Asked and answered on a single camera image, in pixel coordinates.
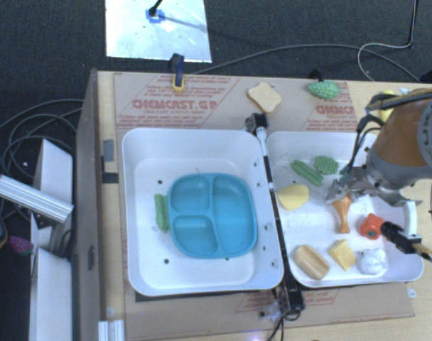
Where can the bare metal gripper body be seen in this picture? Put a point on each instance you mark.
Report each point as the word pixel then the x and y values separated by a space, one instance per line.
pixel 367 185

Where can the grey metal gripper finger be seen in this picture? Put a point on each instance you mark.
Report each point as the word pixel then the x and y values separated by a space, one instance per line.
pixel 357 193
pixel 335 191

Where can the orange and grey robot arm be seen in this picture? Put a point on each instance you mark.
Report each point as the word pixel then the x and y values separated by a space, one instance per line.
pixel 397 144

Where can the orange chicken drumstick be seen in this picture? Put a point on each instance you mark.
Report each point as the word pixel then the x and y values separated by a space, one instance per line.
pixel 342 213

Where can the green grapes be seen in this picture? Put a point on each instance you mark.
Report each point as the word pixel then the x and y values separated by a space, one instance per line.
pixel 323 89
pixel 326 165

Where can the green bean pod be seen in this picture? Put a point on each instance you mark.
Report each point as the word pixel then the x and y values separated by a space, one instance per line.
pixel 161 213
pixel 306 172

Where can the orange bell pepper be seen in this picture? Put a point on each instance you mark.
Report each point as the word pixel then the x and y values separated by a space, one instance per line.
pixel 370 226

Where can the yellow potato chip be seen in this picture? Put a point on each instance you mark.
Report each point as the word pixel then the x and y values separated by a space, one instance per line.
pixel 293 196

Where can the white plastic tray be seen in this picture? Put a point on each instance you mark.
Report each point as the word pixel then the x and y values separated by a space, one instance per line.
pixel 308 226
pixel 145 261

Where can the thin black and white rod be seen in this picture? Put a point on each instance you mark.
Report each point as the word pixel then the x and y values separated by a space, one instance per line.
pixel 271 187

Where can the yellow cheese wedge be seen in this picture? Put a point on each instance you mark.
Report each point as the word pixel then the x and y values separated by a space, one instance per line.
pixel 342 255

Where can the white garlic bulb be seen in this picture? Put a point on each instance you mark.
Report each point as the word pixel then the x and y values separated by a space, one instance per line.
pixel 371 261

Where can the tan hot dog bun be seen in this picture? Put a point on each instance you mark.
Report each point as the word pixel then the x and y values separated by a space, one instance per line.
pixel 311 262

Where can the beige bread slice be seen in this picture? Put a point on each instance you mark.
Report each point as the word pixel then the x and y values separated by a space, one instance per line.
pixel 264 97

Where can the blue divided plate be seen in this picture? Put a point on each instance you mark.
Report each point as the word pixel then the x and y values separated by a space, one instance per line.
pixel 212 215

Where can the brown cardboard board red print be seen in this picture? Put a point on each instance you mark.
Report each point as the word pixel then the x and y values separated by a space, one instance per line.
pixel 209 101

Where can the purple grapes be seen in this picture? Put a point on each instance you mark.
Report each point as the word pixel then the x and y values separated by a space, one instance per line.
pixel 20 246

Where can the black cylinder on white bracket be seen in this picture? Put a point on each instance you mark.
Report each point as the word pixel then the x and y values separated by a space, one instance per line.
pixel 397 233

